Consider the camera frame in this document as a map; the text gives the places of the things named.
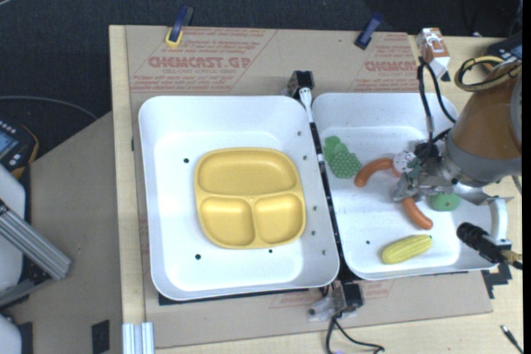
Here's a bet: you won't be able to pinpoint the yellow corn cob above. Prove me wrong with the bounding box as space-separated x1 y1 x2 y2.
381 234 434 265

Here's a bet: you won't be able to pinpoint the brown and white carton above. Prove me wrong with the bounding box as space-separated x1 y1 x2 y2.
415 27 452 82

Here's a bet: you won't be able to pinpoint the green grapes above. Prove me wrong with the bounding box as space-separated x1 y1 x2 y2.
322 135 363 180

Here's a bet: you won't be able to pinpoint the white plastic tray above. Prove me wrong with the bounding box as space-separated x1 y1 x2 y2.
310 92 499 281
138 95 341 301

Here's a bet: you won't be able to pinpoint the straight orange sausage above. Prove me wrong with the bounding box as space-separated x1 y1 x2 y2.
401 196 434 231

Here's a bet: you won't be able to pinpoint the brown cardboard board, red print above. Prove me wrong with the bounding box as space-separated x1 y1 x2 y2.
124 25 494 349

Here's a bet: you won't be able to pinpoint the yellow divided plate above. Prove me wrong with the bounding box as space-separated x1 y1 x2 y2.
193 147 308 250

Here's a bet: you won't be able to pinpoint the curved orange sausage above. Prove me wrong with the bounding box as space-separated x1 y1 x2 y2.
353 157 397 189

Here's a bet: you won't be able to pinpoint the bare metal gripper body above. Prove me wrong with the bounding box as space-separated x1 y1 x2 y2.
408 153 457 196

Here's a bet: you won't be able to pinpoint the green round toy food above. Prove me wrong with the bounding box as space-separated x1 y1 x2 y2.
430 190 463 213

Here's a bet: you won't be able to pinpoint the black cylinder on white bracket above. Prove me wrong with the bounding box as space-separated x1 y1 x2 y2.
455 182 516 264

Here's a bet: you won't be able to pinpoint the thin black and white rod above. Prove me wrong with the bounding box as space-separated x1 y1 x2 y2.
298 86 346 284

